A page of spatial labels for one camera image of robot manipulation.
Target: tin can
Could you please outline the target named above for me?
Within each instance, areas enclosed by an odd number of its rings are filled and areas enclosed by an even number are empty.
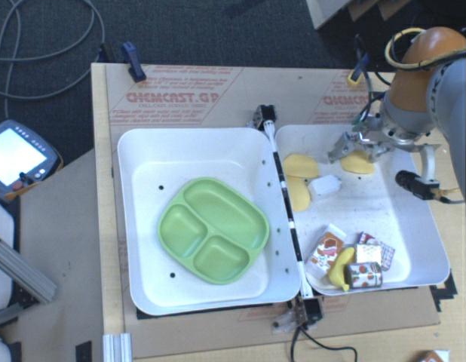
[[[345,267],[345,280],[350,288],[380,287],[382,269],[377,262],[356,262]]]

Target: green plate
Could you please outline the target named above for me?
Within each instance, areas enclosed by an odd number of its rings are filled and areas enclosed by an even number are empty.
[[[236,281],[268,240],[264,213],[225,183],[201,177],[187,183],[158,222],[163,248],[200,278]]]

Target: handheld device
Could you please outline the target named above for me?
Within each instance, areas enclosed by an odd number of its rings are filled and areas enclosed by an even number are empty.
[[[33,130],[11,119],[0,124],[0,201],[12,201],[62,165],[54,147]]]

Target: yellow object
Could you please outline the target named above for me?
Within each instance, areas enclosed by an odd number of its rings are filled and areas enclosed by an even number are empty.
[[[310,193],[305,181],[300,178],[287,176],[288,195],[294,212],[302,212],[310,204]]]
[[[287,176],[312,179],[318,177],[318,165],[312,157],[291,154],[284,159],[284,173]]]
[[[359,174],[374,173],[374,164],[369,162],[369,153],[364,150],[354,150],[351,154],[340,158],[340,166],[347,172]]]
[[[355,249],[353,247],[343,248],[328,272],[330,283],[336,287],[341,287],[344,291],[348,291],[350,288],[345,283],[344,268],[347,264],[354,261],[354,256]]]

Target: blue clamp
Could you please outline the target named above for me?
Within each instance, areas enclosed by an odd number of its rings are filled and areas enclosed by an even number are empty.
[[[121,46],[122,55],[124,56],[124,61],[130,64],[129,73],[133,77],[135,82],[145,81],[146,74],[141,68],[141,63],[139,57],[137,56],[136,47],[130,42],[127,41]]]

